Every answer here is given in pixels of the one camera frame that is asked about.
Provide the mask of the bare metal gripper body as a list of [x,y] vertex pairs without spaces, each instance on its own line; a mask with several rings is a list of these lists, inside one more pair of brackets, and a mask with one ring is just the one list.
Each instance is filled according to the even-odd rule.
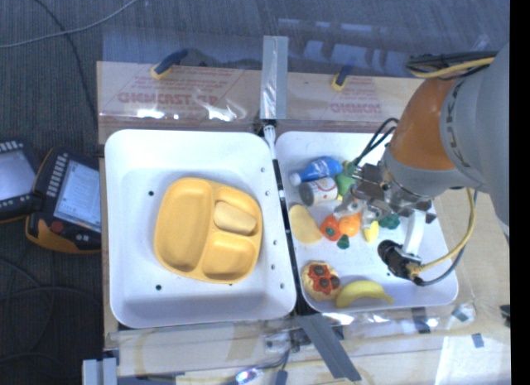
[[402,188],[380,165],[366,163],[359,167],[352,193],[357,200],[365,203],[376,219],[384,219],[390,214],[408,218],[416,213],[424,214],[426,222],[436,218],[428,197]]

